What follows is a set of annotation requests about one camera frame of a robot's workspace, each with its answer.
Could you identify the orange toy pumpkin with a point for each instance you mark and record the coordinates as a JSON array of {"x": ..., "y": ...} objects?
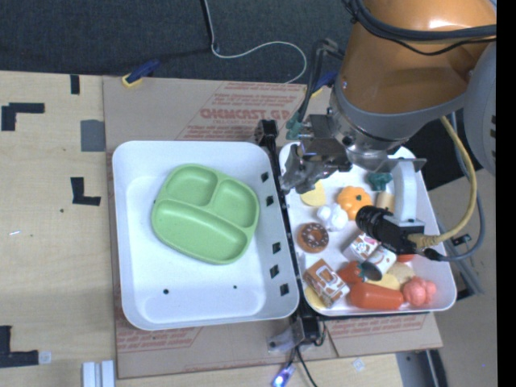
[{"x": 351, "y": 200}]

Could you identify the brown and white carton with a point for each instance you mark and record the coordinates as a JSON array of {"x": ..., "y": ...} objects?
[{"x": 325, "y": 282}]

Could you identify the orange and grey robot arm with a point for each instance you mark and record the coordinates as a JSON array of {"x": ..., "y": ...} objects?
[{"x": 403, "y": 75}]

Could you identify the green toy broccoli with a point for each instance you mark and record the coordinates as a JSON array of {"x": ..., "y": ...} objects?
[{"x": 379, "y": 180}]

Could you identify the yellow flat toy piece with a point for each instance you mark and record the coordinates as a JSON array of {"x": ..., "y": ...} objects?
[
  {"x": 312, "y": 298},
  {"x": 387, "y": 282}
]

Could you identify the red toy piece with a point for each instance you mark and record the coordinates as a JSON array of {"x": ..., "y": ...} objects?
[{"x": 405, "y": 257}]

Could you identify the white and brown can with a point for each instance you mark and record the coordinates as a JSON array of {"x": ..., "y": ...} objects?
[{"x": 381, "y": 261}]

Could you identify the white plastic tray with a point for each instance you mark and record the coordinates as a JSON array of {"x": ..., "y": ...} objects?
[
  {"x": 201, "y": 292},
  {"x": 340, "y": 252}
]

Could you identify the orange toy sausage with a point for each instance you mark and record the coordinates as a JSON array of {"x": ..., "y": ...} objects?
[{"x": 375, "y": 296}]

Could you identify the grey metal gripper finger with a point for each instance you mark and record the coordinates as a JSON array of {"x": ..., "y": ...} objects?
[
  {"x": 291, "y": 163},
  {"x": 318, "y": 171}
]

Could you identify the brown cardboard board red print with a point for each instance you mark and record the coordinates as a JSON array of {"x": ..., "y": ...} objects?
[{"x": 169, "y": 107}]

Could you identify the black cylinder on white bracket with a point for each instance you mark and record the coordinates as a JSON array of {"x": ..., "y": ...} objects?
[{"x": 387, "y": 228}]

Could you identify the green divided plate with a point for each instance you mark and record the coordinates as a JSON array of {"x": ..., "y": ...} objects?
[{"x": 201, "y": 224}]

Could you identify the beige toy bread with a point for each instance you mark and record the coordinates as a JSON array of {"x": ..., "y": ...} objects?
[{"x": 403, "y": 272}]

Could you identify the brown doughnut with sprinkles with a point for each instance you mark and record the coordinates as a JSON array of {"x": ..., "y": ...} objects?
[{"x": 313, "y": 237}]

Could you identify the white printed carton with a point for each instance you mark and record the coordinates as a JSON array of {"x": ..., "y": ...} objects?
[{"x": 359, "y": 247}]

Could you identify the yellow heart-shaped slice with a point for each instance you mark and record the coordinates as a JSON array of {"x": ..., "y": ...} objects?
[{"x": 314, "y": 196}]

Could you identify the beige toy cylinder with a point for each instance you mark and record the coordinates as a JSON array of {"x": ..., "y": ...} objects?
[{"x": 385, "y": 200}]

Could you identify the white toy garlic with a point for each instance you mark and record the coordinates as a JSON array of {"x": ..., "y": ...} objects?
[{"x": 334, "y": 217}]

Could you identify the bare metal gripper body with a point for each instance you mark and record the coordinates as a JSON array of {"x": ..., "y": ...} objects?
[{"x": 326, "y": 139}]

